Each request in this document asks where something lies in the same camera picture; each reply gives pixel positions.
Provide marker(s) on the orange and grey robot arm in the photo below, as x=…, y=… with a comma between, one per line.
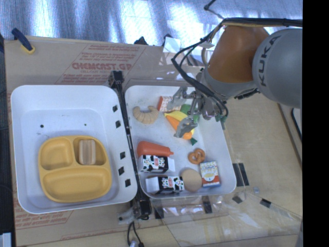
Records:
x=236, y=58

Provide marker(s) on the orange toy carrot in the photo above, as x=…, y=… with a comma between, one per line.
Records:
x=173, y=123

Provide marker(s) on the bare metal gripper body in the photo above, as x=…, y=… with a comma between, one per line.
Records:
x=207, y=108

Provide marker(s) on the tan round toy bun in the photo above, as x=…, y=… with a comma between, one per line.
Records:
x=191, y=180

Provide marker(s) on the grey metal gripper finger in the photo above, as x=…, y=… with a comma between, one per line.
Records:
x=177, y=98
x=185, y=127

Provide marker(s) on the yellow and green toy corn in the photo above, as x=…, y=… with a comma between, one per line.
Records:
x=177, y=115

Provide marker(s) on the orange toy bottle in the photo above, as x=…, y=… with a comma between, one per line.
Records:
x=150, y=149

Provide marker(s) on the beige toy croissant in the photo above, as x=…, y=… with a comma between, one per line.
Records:
x=146, y=116

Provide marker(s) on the brown cardboard board, red print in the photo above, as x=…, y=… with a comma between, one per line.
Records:
x=64, y=60

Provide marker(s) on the cow print milk carton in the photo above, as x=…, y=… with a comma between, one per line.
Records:
x=154, y=163
x=167, y=184

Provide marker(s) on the orange and white carton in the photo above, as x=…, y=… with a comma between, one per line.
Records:
x=163, y=103

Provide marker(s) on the red and white packet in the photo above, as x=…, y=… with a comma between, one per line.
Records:
x=210, y=174

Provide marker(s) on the brown toy pretzel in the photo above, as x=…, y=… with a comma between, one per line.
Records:
x=196, y=156

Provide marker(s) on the tan toy bread slice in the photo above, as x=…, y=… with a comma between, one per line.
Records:
x=87, y=152

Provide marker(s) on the white plastic tray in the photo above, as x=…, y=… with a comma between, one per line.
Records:
x=159, y=135
x=64, y=107

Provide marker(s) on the yellow divided plate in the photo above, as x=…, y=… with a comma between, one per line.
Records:
x=74, y=184

